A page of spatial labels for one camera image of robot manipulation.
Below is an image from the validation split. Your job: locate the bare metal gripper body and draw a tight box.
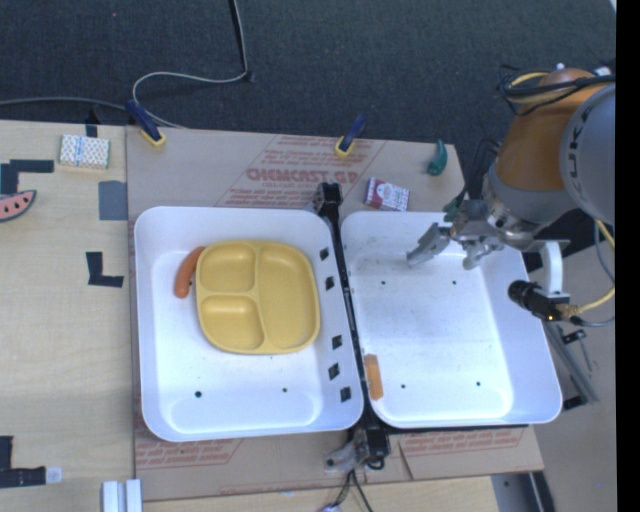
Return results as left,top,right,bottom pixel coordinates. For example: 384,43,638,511
449,200,542,251

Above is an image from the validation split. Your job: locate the red and white carton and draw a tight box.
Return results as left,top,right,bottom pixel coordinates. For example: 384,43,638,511
362,176,411,212

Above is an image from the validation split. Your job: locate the green chili pepper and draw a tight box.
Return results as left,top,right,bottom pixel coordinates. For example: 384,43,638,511
426,138,448,177

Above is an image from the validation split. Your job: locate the white plastic tray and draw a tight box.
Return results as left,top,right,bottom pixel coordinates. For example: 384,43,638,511
133,205,365,444
339,209,564,430

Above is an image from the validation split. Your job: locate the thin black rod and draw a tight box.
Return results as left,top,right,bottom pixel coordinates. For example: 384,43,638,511
323,212,374,431

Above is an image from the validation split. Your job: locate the yellow divided plate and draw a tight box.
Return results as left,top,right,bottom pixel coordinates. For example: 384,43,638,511
194,240,322,357

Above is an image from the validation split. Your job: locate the brown cardboard board red print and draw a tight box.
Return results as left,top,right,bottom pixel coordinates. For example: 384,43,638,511
124,124,546,502

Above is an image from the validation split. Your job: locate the orange sausage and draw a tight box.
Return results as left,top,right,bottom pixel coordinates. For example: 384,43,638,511
172,245,207,300

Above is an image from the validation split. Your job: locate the red watermelon slice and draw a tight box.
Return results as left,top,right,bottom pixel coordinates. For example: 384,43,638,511
0,189,38,223

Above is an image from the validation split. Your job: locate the black cylinder on white bracket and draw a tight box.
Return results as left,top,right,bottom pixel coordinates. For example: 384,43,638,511
507,240,572,322

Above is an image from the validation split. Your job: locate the black block with thin wires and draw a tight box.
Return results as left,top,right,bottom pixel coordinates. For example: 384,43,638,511
310,181,344,217
348,426,392,470

